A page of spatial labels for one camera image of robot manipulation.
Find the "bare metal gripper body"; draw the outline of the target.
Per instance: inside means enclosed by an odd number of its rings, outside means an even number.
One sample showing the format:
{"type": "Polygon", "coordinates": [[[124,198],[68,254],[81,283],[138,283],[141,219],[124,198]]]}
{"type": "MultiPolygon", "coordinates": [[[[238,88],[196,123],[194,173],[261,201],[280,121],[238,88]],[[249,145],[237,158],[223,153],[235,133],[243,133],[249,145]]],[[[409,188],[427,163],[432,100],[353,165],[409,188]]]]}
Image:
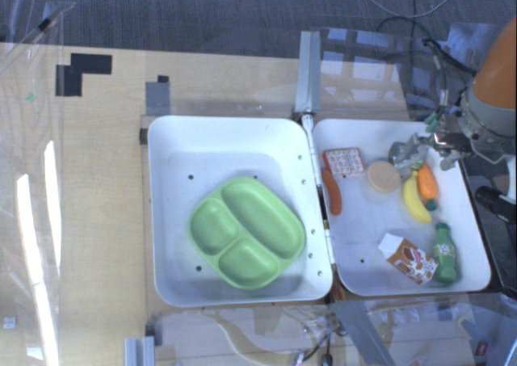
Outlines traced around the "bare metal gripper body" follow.
{"type": "Polygon", "coordinates": [[[428,144],[439,154],[439,168],[451,170],[456,163],[479,157],[497,165],[508,159],[508,137],[465,120],[434,120],[426,126],[428,144]]]}

